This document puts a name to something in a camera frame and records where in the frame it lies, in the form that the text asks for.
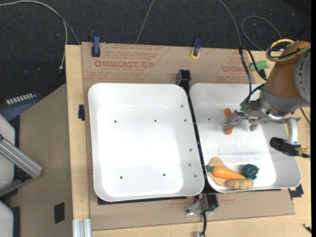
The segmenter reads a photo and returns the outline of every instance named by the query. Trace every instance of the toy food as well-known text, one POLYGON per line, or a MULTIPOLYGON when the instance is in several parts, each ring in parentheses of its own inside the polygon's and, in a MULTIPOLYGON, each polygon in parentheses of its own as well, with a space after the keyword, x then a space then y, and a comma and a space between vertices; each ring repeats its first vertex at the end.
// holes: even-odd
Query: toy food
POLYGON ((256 179, 258 174, 259 168, 252 164, 245 165, 242 170, 241 174, 247 178, 256 179))
MULTIPOLYGON (((218 157, 214 157, 212 158, 211 162, 209 163, 209 166, 224 166, 223 162, 221 159, 219 159, 218 157)), ((219 178, 214 176, 213 172, 207 172, 206 173, 215 184, 217 184, 218 186, 223 186, 226 183, 226 179, 223 178, 219 178)))
POLYGON ((206 167, 207 172, 213 172, 214 176, 224 179, 242 179, 245 178, 243 175, 227 168, 225 166, 215 166, 215 167, 206 167))
POLYGON ((243 178, 243 179, 234 179, 234 180, 227 180, 226 185, 228 187, 240 190, 247 190, 253 187, 253 179, 251 178, 243 178))
MULTIPOLYGON (((229 120, 229 117, 232 115, 231 109, 226 108, 226 109, 224 110, 224 114, 225 114, 225 117, 226 117, 226 121, 228 121, 228 120, 229 120)), ((233 131, 233 128, 230 127, 230 128, 227 128, 227 129, 224 131, 224 133, 225 133, 226 135, 229 135, 229 134, 232 133, 232 131, 233 131)))

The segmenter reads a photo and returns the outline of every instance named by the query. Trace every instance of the white cable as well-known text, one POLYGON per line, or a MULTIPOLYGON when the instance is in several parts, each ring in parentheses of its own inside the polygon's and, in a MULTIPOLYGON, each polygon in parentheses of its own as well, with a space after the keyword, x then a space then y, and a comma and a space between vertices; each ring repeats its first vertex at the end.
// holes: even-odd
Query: white cable
MULTIPOLYGON (((239 45, 242 46, 240 34, 239 34, 239 31, 238 31, 238 26, 237 26, 237 24, 236 24, 236 21, 235 21, 233 15, 232 15, 231 11, 230 11, 230 10, 228 9, 228 7, 223 3, 223 1, 221 1, 221 0, 217 0, 217 1, 225 8, 225 10, 228 12, 228 14, 229 14, 231 20, 233 21, 233 24, 234 24, 234 27, 235 27, 235 30, 236 30, 236 33, 237 33, 239 45)), ((144 21, 143 21, 142 27, 141 27, 141 29, 140 29, 140 31, 139 31, 139 34, 138 34, 138 36, 137 36, 136 41, 135 41, 134 44, 137 44, 137 42, 138 42, 138 40, 139 40, 139 38, 140 38, 140 36, 141 36, 141 34, 142 34, 142 32, 143 32, 143 29, 144 29, 144 26, 145 26, 145 24, 146 24, 146 21, 147 21, 147 18, 148 18, 148 16, 149 16, 149 13, 150 13, 150 11, 151 11, 151 9, 152 9, 152 7, 153 7, 153 5, 154 5, 155 2, 156 2, 156 0, 153 0, 152 3, 150 4, 150 6, 149 6, 149 8, 148 8, 148 10, 147 10, 145 19, 144 19, 144 21)))
MULTIPOLYGON (((15 5, 15 4, 19 4, 19 3, 35 3, 35 4, 40 4, 46 8, 48 8, 49 10, 51 10, 52 12, 54 12, 55 14, 58 14, 56 10, 54 10, 52 7, 50 7, 49 5, 45 4, 45 3, 42 3, 42 2, 39 2, 39 1, 34 1, 34 0, 20 0, 20 1, 14 1, 14 2, 8 2, 8 3, 3 3, 3 4, 0 4, 0 7, 3 7, 3 6, 10 6, 10 5, 15 5)), ((66 25, 66 22, 64 20, 63 21, 63 24, 65 26, 65 45, 67 45, 67 42, 68 42, 68 30, 67 30, 67 25, 66 25)), ((60 74, 62 72, 62 70, 64 69, 63 67, 63 64, 64 64, 64 61, 65 61, 65 52, 64 52, 64 55, 63 55, 63 59, 62 59, 62 62, 60 64, 60 67, 59 67, 59 70, 58 70, 58 73, 60 74)))
MULTIPOLYGON (((45 6, 46 8, 48 8, 49 10, 51 10, 51 7, 48 6, 47 4, 44 4, 44 3, 41 3, 41 2, 39 2, 38 4, 39 4, 39 5, 43 5, 43 6, 45 6)), ((52 11, 57 17, 59 17, 62 21, 65 22, 66 26, 69 28, 69 30, 71 31, 71 33, 72 33, 73 36, 75 37, 75 39, 76 39, 78 45, 80 45, 80 41, 79 41, 77 35, 75 34, 75 32, 74 32, 74 30, 72 29, 72 27, 68 24, 68 22, 67 22, 57 11, 55 11, 54 9, 51 10, 51 11, 52 11)))

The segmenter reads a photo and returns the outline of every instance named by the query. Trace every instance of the black connector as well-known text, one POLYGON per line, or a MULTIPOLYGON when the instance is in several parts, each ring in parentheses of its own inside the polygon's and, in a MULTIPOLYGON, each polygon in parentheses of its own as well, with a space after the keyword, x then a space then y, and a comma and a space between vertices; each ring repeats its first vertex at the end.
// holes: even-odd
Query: black connector
POLYGON ((305 153, 301 153, 300 156, 303 157, 303 158, 311 158, 310 155, 305 154, 305 153))
POLYGON ((206 211, 213 211, 216 209, 218 207, 216 194, 206 193, 205 196, 208 205, 208 209, 206 211))
POLYGON ((301 148, 300 143, 289 143, 287 140, 281 138, 272 138, 270 146, 288 156, 298 156, 301 148))
POLYGON ((183 82, 189 82, 191 80, 191 72, 190 70, 179 70, 177 76, 176 76, 176 84, 182 87, 183 82))

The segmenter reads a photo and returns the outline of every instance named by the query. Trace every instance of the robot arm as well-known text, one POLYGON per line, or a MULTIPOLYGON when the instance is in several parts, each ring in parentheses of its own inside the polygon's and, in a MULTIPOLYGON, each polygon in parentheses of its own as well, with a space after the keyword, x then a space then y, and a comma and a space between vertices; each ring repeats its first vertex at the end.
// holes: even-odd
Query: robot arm
POLYGON ((311 105, 311 44, 291 41, 280 57, 272 57, 271 48, 280 42, 274 42, 267 50, 267 58, 276 64, 266 83, 258 87, 259 99, 250 101, 248 96, 245 107, 240 112, 234 111, 223 127, 227 129, 236 126, 244 119, 250 123, 251 131, 264 123, 286 123, 289 128, 288 140, 273 138, 270 145, 290 156, 309 157, 301 152, 300 144, 296 142, 296 122, 299 119, 285 116, 298 108, 311 105))

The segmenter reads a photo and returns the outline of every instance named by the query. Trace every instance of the black cable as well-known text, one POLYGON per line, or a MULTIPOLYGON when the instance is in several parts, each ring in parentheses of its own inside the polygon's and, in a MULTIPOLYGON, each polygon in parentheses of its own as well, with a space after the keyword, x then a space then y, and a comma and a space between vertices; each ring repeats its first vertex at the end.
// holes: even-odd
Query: black cable
POLYGON ((241 59, 241 63, 246 71, 246 74, 247 74, 247 78, 248 78, 248 83, 249 83, 249 94, 251 94, 251 91, 252 91, 252 83, 251 83, 251 77, 250 77, 250 73, 249 73, 249 70, 247 68, 247 65, 245 63, 245 59, 244 59, 244 56, 243 56, 243 52, 242 52, 243 48, 242 46, 239 47, 239 54, 240 54, 240 59, 241 59))
POLYGON ((286 55, 282 55, 282 56, 272 56, 272 55, 271 55, 271 52, 272 52, 271 46, 272 46, 272 44, 273 44, 273 43, 271 43, 271 44, 269 45, 269 47, 268 47, 268 55, 269 55, 270 58, 285 58, 285 57, 289 57, 289 56, 292 56, 292 55, 298 56, 297 53, 300 52, 300 51, 304 48, 304 47, 301 48, 301 49, 298 48, 296 51, 291 52, 291 53, 288 53, 288 54, 286 54, 286 55))
POLYGON ((202 216, 203 216, 203 219, 204 219, 204 223, 203 223, 203 231, 200 233, 200 236, 204 236, 205 237, 206 224, 207 224, 206 211, 204 211, 202 213, 202 216))
POLYGON ((300 108, 304 118, 306 119, 306 121, 308 122, 308 124, 311 124, 311 119, 309 116, 307 116, 306 112, 304 111, 303 107, 300 108))
POLYGON ((312 26, 305 26, 303 27, 298 33, 296 33, 291 40, 295 40, 297 37, 299 37, 301 34, 305 33, 308 29, 310 29, 312 26))
POLYGON ((78 39, 78 37, 76 36, 74 30, 72 29, 72 27, 68 24, 68 22, 57 12, 55 11, 54 9, 52 9, 49 5, 45 4, 45 3, 42 3, 42 2, 39 2, 37 0, 30 0, 30 1, 33 1, 33 2, 36 2, 35 4, 39 4, 39 5, 42 5, 44 6, 45 8, 49 9, 50 11, 52 11, 57 17, 59 17, 63 22, 65 22, 65 24, 67 25, 67 27, 69 28, 69 30, 71 31, 71 33, 73 34, 73 36, 75 37, 78 45, 80 45, 80 41, 78 39))
POLYGON ((250 58, 251 58, 251 60, 252 60, 252 64, 253 64, 253 66, 255 67, 255 70, 256 70, 256 72, 258 73, 258 75, 259 75, 263 80, 266 81, 267 78, 264 77, 264 76, 260 73, 260 71, 259 71, 259 69, 258 69, 258 67, 257 67, 256 61, 255 61, 255 59, 253 58, 253 55, 252 55, 251 51, 250 51, 247 47, 245 47, 245 46, 242 46, 242 48, 243 48, 244 50, 246 50, 246 51, 249 53, 250 58))
POLYGON ((249 102, 251 95, 252 95, 253 93, 255 93, 258 89, 262 89, 262 87, 263 87, 264 85, 265 85, 265 84, 263 83, 263 84, 259 85, 258 87, 256 87, 253 91, 250 92, 250 94, 246 97, 247 103, 249 102))
POLYGON ((262 18, 262 17, 258 17, 258 16, 249 16, 249 17, 246 17, 246 18, 242 21, 242 23, 241 23, 241 31, 242 31, 244 37, 247 39, 247 41, 248 41, 250 44, 252 44, 254 47, 256 47, 257 49, 259 49, 260 51, 264 51, 264 50, 263 50, 262 48, 260 48, 259 46, 257 46, 255 43, 253 43, 253 42, 250 40, 250 38, 246 35, 245 30, 244 30, 244 28, 243 28, 243 25, 245 24, 245 22, 246 22, 248 19, 251 19, 251 18, 260 19, 260 20, 266 22, 267 24, 269 24, 269 25, 273 28, 273 30, 277 33, 277 35, 279 36, 279 38, 280 38, 280 39, 282 38, 282 37, 281 37, 281 34, 278 32, 277 28, 276 28, 273 24, 271 24, 268 20, 266 20, 266 19, 264 19, 264 18, 262 18))

